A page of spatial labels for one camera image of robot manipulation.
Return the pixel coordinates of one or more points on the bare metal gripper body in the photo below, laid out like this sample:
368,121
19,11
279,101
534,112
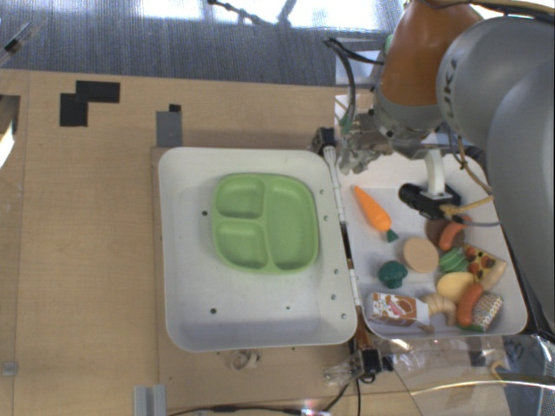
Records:
372,134

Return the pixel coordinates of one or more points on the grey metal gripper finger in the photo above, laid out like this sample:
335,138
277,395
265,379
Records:
365,161
344,161

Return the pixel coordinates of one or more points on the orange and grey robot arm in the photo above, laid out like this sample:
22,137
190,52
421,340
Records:
485,85

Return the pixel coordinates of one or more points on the thin black and white rod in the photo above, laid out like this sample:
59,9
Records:
337,193

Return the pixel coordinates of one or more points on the orange carrot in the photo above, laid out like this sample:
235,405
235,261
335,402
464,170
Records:
372,208

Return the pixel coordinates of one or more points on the green divided plate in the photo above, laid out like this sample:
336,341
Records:
286,223

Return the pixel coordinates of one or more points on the white plastic tray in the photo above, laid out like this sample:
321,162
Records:
381,249
243,310

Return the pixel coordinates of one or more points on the dark brown doughnut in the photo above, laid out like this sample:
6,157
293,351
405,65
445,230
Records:
432,231

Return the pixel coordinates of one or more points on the tan round biscuit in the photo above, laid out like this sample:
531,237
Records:
420,255

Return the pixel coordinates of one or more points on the orange sausage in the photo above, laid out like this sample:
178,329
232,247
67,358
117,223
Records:
469,303
450,234

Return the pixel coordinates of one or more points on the green broccoli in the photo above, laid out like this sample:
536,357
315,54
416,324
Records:
392,273

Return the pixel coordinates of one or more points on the green ridged round toy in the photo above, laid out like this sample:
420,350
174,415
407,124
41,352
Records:
453,260

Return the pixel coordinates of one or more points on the white and brown carton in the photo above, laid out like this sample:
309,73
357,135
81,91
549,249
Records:
396,310

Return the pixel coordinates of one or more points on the yellow lemon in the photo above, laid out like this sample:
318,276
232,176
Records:
453,286

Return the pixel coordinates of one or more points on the beige croissant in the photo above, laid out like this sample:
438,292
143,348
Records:
440,303

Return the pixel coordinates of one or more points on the pizza slice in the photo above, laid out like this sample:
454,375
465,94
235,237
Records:
487,267

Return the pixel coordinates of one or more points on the patterned paper cupcake cup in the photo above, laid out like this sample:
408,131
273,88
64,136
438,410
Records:
487,312

